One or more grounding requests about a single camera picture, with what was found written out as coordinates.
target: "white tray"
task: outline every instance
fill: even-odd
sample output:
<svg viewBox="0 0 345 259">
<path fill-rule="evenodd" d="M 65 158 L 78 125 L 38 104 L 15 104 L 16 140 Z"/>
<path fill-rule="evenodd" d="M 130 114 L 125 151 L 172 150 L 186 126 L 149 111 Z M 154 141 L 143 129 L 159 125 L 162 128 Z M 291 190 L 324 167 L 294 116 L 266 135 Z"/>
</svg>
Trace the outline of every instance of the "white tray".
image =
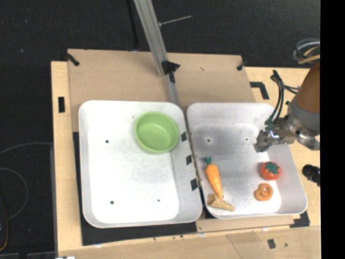
<svg viewBox="0 0 345 259">
<path fill-rule="evenodd" d="M 254 149 L 256 137 L 272 112 L 270 105 L 259 103 L 199 103 L 188 108 L 187 120 L 204 197 L 207 200 L 214 193 L 204 161 L 211 156 L 212 163 L 219 168 L 224 200 L 236 209 L 231 212 L 207 206 L 214 217 L 289 215 L 306 210 L 307 198 L 288 144 L 272 146 L 263 153 Z M 269 160 L 282 169 L 275 181 L 260 177 L 260 164 Z M 264 182 L 273 187 L 274 194 L 269 201 L 260 202 L 254 191 Z"/>
<path fill-rule="evenodd" d="M 136 143 L 135 120 L 158 111 L 180 131 L 168 153 Z M 172 103 L 88 101 L 79 109 L 82 209 L 99 228 L 192 222 L 202 212 L 185 118 Z"/>
</svg>

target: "green bowl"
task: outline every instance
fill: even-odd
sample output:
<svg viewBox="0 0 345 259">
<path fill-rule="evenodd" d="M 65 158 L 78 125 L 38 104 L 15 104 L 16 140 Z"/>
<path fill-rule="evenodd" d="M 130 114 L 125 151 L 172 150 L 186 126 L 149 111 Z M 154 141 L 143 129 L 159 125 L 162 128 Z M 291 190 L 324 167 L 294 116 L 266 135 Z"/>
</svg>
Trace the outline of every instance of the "green bowl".
<svg viewBox="0 0 345 259">
<path fill-rule="evenodd" d="M 180 133 L 171 117 L 161 112 L 147 112 L 135 122 L 135 137 L 144 151 L 158 154 L 172 150 Z"/>
</svg>

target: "robotic hand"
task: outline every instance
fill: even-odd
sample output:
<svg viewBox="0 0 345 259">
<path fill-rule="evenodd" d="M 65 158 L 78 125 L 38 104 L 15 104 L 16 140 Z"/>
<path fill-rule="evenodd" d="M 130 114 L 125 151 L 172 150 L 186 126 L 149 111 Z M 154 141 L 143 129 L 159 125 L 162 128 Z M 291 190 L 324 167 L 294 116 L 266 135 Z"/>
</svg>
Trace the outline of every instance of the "robotic hand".
<svg viewBox="0 0 345 259">
<path fill-rule="evenodd" d="M 257 152 L 264 152 L 272 145 L 293 143 L 295 139 L 307 148 L 320 149 L 316 136 L 320 134 L 320 63 L 314 63 L 303 84 L 288 107 L 287 115 L 279 118 L 284 102 L 284 84 L 276 71 L 272 79 L 279 86 L 277 107 L 265 122 L 266 130 L 261 130 L 254 144 Z"/>
</svg>

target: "orange carrot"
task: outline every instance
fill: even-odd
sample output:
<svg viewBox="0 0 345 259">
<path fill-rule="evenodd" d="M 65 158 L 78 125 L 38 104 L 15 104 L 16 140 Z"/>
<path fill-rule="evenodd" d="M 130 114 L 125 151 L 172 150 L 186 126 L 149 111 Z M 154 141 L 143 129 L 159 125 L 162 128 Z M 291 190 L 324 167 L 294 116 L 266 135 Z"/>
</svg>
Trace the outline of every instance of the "orange carrot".
<svg viewBox="0 0 345 259">
<path fill-rule="evenodd" d="M 212 188 L 216 192 L 216 194 L 223 199 L 223 190 L 222 190 L 222 182 L 220 180 L 219 170 L 218 167 L 212 164 L 212 158 L 207 156 L 205 158 L 206 163 L 208 164 L 206 167 L 206 174 L 211 183 Z"/>
</svg>

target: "toy tomato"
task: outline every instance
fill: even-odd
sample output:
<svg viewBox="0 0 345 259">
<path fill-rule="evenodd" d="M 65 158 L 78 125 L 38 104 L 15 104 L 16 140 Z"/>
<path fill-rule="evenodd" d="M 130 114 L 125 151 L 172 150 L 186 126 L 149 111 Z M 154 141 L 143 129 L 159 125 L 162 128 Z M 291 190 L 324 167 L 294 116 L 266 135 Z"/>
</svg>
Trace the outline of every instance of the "toy tomato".
<svg viewBox="0 0 345 259">
<path fill-rule="evenodd" d="M 266 180 L 275 180 L 280 176 L 281 168 L 272 161 L 265 162 L 260 168 L 261 176 Z"/>
</svg>

